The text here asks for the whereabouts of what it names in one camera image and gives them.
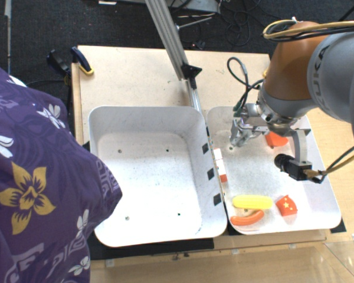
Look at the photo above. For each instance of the white and orange carton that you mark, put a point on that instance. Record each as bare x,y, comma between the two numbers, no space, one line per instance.
220,165

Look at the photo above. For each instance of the orange toy carrot piece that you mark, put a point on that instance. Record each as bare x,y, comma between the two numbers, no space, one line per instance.
275,141

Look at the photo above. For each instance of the orange toy sausage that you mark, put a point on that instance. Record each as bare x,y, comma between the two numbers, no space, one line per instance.
246,219

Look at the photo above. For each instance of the black cylinder on white bracket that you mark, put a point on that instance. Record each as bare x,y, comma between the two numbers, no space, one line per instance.
295,167

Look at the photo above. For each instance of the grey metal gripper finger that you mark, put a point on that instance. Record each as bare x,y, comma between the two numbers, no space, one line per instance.
234,136
245,136

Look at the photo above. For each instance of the yellow toy corn cob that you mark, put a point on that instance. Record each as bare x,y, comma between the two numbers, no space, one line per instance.
252,202

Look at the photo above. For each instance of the pale wood board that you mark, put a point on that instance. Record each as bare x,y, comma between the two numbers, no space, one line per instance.
129,78

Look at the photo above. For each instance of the white plastic tray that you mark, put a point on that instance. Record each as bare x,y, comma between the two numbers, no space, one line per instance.
147,175
253,172

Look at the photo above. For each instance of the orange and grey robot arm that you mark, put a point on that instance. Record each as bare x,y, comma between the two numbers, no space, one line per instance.
312,69

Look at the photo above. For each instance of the person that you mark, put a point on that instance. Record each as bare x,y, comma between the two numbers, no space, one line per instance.
32,172

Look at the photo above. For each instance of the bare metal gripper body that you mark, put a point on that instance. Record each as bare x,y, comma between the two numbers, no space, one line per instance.
253,118

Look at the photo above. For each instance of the red slice with yellow stars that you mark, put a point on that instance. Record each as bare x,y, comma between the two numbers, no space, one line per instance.
286,206

